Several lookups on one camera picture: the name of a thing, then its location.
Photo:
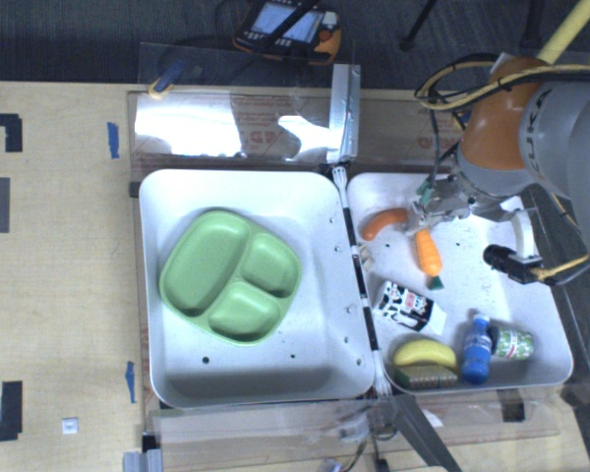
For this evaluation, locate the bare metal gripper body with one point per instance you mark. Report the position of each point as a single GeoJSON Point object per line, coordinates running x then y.
{"type": "Point", "coordinates": [450, 199]}

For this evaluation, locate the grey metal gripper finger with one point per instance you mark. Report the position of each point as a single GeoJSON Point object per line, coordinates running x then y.
{"type": "Point", "coordinates": [418, 212]}
{"type": "Point", "coordinates": [432, 220]}

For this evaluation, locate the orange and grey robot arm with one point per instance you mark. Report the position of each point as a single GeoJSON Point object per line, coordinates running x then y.
{"type": "Point", "coordinates": [546, 135]}

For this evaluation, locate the orange carrot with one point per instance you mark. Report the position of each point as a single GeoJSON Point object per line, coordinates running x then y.
{"type": "Point", "coordinates": [429, 256]}

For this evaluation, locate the orange sausage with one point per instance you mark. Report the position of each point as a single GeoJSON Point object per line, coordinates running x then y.
{"type": "Point", "coordinates": [381, 221]}

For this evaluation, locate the white plastic tray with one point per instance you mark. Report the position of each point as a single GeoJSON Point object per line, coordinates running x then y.
{"type": "Point", "coordinates": [319, 342]}
{"type": "Point", "coordinates": [477, 258]}

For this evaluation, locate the black and white carton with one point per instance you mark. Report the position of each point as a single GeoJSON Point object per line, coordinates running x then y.
{"type": "Point", "coordinates": [403, 308]}

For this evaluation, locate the yellow banana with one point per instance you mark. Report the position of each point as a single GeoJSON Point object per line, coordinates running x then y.
{"type": "Point", "coordinates": [423, 353]}

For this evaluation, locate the blue bottle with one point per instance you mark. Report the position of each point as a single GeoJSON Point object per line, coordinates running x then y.
{"type": "Point", "coordinates": [476, 354]}

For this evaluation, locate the green and white can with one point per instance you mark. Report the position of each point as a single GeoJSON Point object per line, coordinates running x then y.
{"type": "Point", "coordinates": [513, 343]}

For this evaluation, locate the olive ribbed biscuit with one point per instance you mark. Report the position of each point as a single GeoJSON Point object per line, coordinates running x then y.
{"type": "Point", "coordinates": [425, 377]}

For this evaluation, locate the green divided plate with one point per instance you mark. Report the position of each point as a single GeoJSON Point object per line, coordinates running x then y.
{"type": "Point", "coordinates": [211, 258]}

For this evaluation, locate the small white square piece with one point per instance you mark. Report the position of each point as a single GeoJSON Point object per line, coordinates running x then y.
{"type": "Point", "coordinates": [70, 426]}

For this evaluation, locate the black cylinder on white bracket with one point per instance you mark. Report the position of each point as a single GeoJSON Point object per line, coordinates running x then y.
{"type": "Point", "coordinates": [513, 263]}

